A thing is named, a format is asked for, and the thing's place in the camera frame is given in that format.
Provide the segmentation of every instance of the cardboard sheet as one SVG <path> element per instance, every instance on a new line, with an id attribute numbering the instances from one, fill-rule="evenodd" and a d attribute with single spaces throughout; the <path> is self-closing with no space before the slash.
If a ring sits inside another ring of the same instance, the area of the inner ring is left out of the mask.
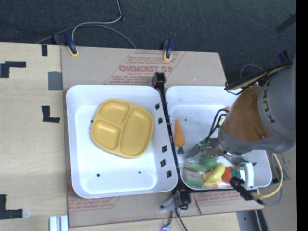
<path id="1" fill-rule="evenodd" d="M 82 199 L 74 193 L 70 180 L 70 160 L 65 95 L 74 85 L 148 85 L 154 72 L 164 72 L 165 87 L 224 86 L 226 79 L 218 53 L 174 51 L 171 62 L 163 60 L 163 51 L 78 47 L 73 58 L 61 47 L 64 130 L 68 175 L 68 211 L 70 227 L 168 218 L 159 212 L 159 203 L 171 192 Z M 255 201 L 245 201 L 236 191 L 210 191 L 191 195 L 192 203 L 182 216 L 261 209 Z"/>

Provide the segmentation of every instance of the white tray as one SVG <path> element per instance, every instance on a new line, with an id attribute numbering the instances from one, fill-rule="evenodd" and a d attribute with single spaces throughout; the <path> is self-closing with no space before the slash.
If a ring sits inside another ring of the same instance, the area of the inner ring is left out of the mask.
<path id="1" fill-rule="evenodd" d="M 152 114 L 153 136 L 141 157 L 123 158 L 92 141 L 91 121 L 99 105 L 111 98 L 134 103 Z M 176 187 L 178 176 L 157 90 L 148 86 L 77 85 L 68 90 L 66 102 L 72 185 L 79 196 L 158 193 Z"/>
<path id="2" fill-rule="evenodd" d="M 183 147 L 185 153 L 208 135 L 216 112 L 226 106 L 231 107 L 237 97 L 226 92 L 224 87 L 173 86 L 167 89 L 166 101 L 171 128 L 174 132 L 174 123 L 178 119 L 185 135 Z M 217 137 L 217 131 L 211 137 Z M 244 155 L 250 162 L 257 163 L 253 166 L 254 186 L 257 188 L 268 186 L 271 183 L 272 174 L 266 152 L 254 150 Z M 186 160 L 185 154 L 177 155 L 177 159 L 182 173 Z M 198 163 L 198 156 L 194 157 L 192 162 Z M 232 165 L 225 158 L 221 158 L 220 162 L 225 166 Z M 218 186 L 218 189 L 228 188 L 231 189 L 231 186 L 223 181 Z"/>

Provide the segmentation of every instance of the banana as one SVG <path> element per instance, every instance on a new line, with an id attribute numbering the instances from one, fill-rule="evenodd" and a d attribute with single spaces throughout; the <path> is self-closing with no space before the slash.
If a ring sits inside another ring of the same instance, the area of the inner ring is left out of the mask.
<path id="1" fill-rule="evenodd" d="M 214 183 L 217 181 L 225 172 L 226 167 L 223 163 L 217 163 L 216 167 L 212 170 L 210 175 L 207 177 L 206 182 L 203 185 L 206 187 L 207 185 Z"/>

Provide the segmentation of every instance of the yellow cable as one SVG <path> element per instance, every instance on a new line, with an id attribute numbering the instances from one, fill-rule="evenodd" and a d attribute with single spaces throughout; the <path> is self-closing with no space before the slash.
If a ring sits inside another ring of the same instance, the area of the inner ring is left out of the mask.
<path id="1" fill-rule="evenodd" d="M 277 189 L 267 195 L 260 195 L 260 194 L 257 194 L 257 193 L 251 193 L 251 195 L 253 196 L 253 198 L 255 200 L 258 200 L 258 199 L 264 199 L 264 198 L 269 198 L 269 197 L 272 197 L 273 195 L 275 195 L 281 188 L 282 186 L 282 183 L 283 183 L 283 170 L 282 170 L 282 167 L 281 167 L 281 164 L 279 162 L 279 159 L 277 157 L 277 155 L 275 153 L 273 153 L 273 156 L 278 164 L 278 168 L 279 168 L 279 172 L 280 172 L 280 181 L 279 181 L 279 185 L 277 187 Z"/>

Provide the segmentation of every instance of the yellow plate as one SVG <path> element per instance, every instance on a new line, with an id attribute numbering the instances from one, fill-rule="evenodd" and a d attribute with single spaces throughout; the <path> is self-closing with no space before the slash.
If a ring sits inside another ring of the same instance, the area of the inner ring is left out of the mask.
<path id="1" fill-rule="evenodd" d="M 154 120 L 149 111 L 119 99 L 108 99 L 98 108 L 91 136 L 94 143 L 110 153 L 136 158 L 149 146 Z"/>

